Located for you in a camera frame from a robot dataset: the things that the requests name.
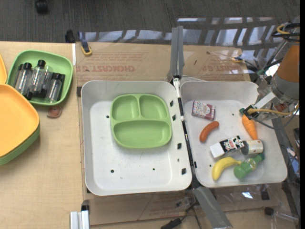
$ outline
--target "yellow banana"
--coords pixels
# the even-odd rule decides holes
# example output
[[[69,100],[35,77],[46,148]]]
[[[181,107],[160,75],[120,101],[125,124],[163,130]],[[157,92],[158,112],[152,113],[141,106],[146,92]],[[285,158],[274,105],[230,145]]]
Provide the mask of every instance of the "yellow banana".
[[[232,165],[240,165],[242,162],[240,160],[233,159],[228,156],[218,160],[212,168],[213,180],[218,180],[223,170]]]

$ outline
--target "light wood surface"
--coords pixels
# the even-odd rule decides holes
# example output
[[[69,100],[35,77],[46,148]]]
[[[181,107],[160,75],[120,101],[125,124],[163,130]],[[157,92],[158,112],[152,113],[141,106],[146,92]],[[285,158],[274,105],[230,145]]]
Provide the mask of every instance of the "light wood surface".
[[[67,43],[0,42],[7,72],[18,53],[34,49],[64,56]],[[82,203],[79,116],[76,70],[59,118],[48,107],[35,106],[41,123],[39,138],[22,154],[0,166],[0,228],[68,229],[71,211]]]

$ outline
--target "gray carpet floor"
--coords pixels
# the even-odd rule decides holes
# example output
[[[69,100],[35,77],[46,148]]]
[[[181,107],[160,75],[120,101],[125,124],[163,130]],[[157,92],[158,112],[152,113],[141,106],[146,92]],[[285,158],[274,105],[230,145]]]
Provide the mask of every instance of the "gray carpet floor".
[[[181,18],[300,16],[300,0],[0,0],[0,41],[65,42],[68,29],[85,32],[152,30],[171,32]]]

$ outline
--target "white tray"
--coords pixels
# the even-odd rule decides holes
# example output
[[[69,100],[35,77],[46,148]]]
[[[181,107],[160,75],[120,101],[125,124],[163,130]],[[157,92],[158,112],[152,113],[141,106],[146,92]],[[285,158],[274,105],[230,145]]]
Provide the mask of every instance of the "white tray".
[[[275,134],[275,130],[255,123],[258,138],[264,144],[265,160],[255,171],[243,180],[234,176],[234,166],[226,168],[217,181],[212,179],[212,168],[216,160],[210,152],[210,145],[239,135],[242,140],[251,140],[242,122],[239,109],[255,104],[257,85],[251,82],[185,82],[181,85],[187,132],[192,148],[193,160],[196,162],[196,176],[205,187],[230,187],[249,184],[282,182],[287,176],[287,167]],[[199,141],[202,129],[211,120],[192,116],[193,100],[203,101],[216,106],[214,120],[219,122],[218,129],[213,130],[205,143]],[[240,151],[230,156],[244,161],[247,157]]]
[[[172,138],[162,147],[128,149],[112,135],[110,109],[122,94],[155,94],[167,104]],[[186,189],[192,180],[175,88],[167,82],[90,81],[81,90],[85,182],[95,195]]]

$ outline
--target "small pink box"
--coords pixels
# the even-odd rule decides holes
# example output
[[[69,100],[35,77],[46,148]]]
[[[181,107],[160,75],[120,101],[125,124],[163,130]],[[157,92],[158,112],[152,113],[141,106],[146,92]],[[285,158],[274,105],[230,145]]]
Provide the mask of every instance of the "small pink box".
[[[205,104],[200,101],[193,102],[192,115],[200,118],[213,120],[215,113],[215,106],[211,104]]]

